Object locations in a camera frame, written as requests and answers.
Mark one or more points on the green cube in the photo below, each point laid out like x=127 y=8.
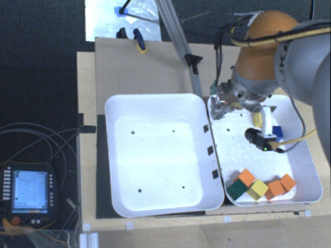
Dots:
x=236 y=190

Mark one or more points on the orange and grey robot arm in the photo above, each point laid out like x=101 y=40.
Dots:
x=297 y=68

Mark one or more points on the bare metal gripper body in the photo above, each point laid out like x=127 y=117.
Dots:
x=249 y=102

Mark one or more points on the brown cardboard board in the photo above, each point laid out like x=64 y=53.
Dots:
x=144 y=68

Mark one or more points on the orange cube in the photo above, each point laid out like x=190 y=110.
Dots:
x=247 y=177
x=288 y=183
x=274 y=189

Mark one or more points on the yellow cube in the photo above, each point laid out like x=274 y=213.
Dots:
x=257 y=120
x=257 y=189

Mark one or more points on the black cylinder on white bracket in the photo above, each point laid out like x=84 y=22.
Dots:
x=266 y=128

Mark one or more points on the white plastic tray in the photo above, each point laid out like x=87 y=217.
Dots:
x=243 y=154
x=157 y=161

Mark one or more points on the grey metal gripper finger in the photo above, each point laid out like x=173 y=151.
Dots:
x=215 y=109
x=227 y=109

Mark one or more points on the blue cube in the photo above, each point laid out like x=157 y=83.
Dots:
x=278 y=132

